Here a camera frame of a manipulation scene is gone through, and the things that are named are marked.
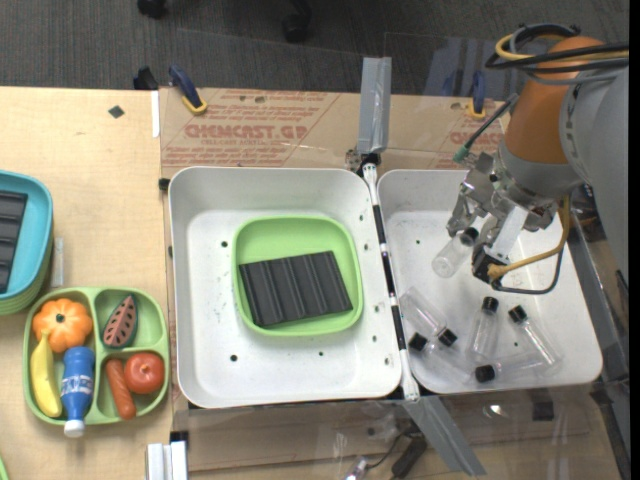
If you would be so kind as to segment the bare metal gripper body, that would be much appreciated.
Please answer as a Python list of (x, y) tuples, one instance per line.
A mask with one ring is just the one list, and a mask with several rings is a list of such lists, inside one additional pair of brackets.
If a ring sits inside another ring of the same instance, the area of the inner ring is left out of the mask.
[(547, 228), (558, 211), (558, 200), (526, 189), (507, 170), (499, 153), (468, 153), (459, 158), (467, 172), (458, 198), (467, 198), (475, 220), (495, 216), (502, 228), (514, 218), (521, 228), (535, 232)]

